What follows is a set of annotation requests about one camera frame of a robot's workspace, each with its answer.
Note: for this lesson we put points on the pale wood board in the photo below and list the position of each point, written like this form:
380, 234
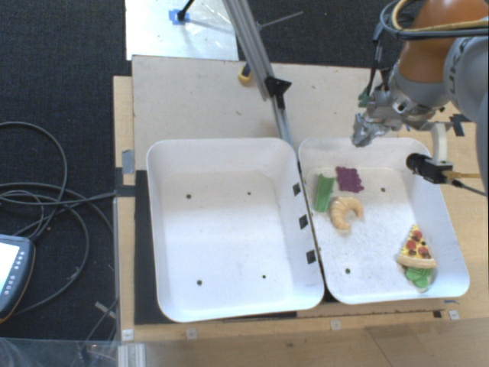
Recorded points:
198, 101

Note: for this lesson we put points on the purple toy grapes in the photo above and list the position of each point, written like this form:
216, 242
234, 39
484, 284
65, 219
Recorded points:
348, 180

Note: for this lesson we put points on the thin black and white rod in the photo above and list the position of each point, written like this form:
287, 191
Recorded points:
308, 202

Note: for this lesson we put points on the green toy celery stick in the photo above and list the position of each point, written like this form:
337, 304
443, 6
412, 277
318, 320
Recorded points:
323, 191

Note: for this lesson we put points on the black cylinder on white bracket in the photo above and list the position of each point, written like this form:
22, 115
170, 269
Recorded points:
428, 167

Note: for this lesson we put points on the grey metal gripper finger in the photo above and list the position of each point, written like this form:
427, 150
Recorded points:
374, 132
359, 133

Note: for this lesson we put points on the green toy lettuce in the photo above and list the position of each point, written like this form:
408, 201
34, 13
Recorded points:
418, 277

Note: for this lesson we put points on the tan toy croissant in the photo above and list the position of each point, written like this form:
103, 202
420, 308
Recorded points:
338, 214

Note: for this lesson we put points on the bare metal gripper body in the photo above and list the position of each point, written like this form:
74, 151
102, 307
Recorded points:
397, 113

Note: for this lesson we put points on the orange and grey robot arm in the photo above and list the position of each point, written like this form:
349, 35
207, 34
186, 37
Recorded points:
439, 48

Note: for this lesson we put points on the white plastic tray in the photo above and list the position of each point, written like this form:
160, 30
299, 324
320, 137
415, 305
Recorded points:
378, 243
225, 235

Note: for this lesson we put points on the toy pizza slice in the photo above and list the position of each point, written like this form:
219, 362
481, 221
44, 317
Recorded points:
415, 249

